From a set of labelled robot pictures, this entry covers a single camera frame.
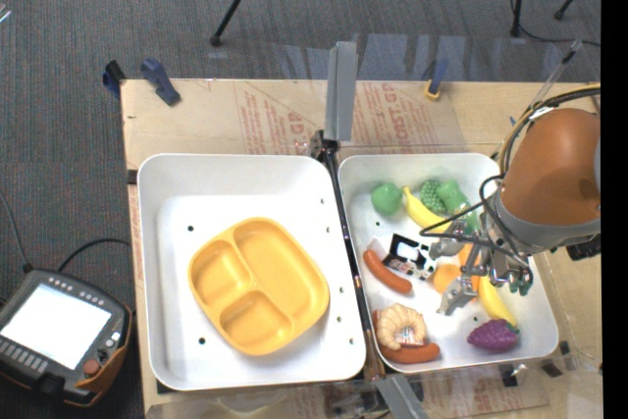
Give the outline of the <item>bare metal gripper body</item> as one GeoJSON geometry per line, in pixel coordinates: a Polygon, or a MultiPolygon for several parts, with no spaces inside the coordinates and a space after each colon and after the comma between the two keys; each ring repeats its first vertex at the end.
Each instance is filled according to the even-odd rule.
{"type": "Polygon", "coordinates": [[[514,237],[482,236],[473,233],[464,236],[472,244],[463,260],[463,278],[487,279],[495,287],[530,288],[534,273],[530,265],[533,247],[514,237]]]}

